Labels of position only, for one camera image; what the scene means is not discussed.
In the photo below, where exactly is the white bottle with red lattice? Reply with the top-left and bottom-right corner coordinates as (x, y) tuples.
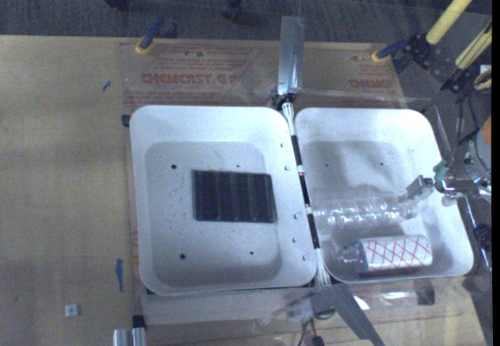
(339, 234), (434, 279)

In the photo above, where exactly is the brown cardboard board red print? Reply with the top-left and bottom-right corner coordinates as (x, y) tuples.
(119, 38), (466, 328)

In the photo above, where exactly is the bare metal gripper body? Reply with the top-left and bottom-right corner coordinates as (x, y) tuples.
(434, 176), (493, 204)

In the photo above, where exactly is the black block with thin wires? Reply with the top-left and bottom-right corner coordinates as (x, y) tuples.
(269, 89), (301, 109)

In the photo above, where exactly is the clear plastic bottle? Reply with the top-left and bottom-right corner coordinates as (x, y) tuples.
(312, 195), (421, 235)

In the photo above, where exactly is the thin black and white rod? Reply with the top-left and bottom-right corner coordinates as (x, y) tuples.
(280, 102), (332, 289)

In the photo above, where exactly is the black ribbed rectangular packet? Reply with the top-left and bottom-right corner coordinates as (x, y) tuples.
(191, 169), (277, 224)

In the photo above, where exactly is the white plastic tray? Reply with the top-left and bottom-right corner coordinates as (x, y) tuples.
(293, 106), (475, 284)
(128, 104), (318, 296)

